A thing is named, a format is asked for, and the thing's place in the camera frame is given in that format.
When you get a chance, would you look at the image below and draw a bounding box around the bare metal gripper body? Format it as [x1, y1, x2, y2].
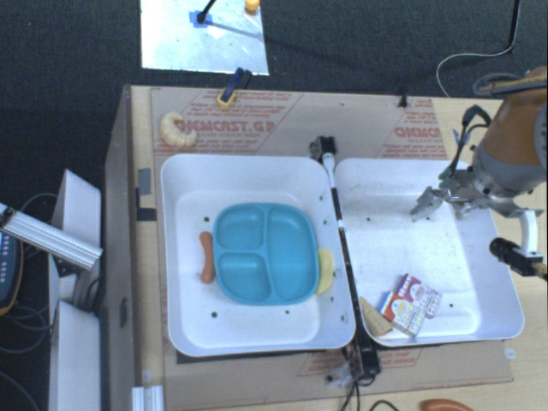
[443, 169, 532, 211]

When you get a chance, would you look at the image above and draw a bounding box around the white plastic tray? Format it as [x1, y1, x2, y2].
[159, 152, 358, 358]
[333, 157, 526, 349]

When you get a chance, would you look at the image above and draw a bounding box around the thin black and white rod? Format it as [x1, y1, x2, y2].
[321, 152, 378, 361]

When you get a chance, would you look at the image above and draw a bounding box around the red and white carton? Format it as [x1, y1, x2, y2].
[379, 290, 426, 339]
[396, 272, 444, 318]

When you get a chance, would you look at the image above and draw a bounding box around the yellow banana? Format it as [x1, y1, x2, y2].
[315, 247, 336, 295]

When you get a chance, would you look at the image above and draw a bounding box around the brown cardboard board red print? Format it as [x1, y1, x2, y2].
[149, 86, 515, 402]

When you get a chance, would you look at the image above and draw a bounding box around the blue divided plate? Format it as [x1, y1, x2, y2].
[211, 202, 320, 307]

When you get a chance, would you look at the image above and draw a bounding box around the orange-brown oval toy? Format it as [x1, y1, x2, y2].
[419, 397, 470, 411]

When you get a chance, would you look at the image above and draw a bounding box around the orange sausage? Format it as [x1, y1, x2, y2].
[199, 230, 216, 284]

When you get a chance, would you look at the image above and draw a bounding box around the cream ribbed croissant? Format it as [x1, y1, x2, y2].
[159, 110, 200, 147]

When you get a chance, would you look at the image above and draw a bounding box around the black cylinder on white bracket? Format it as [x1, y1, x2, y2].
[489, 209, 545, 278]

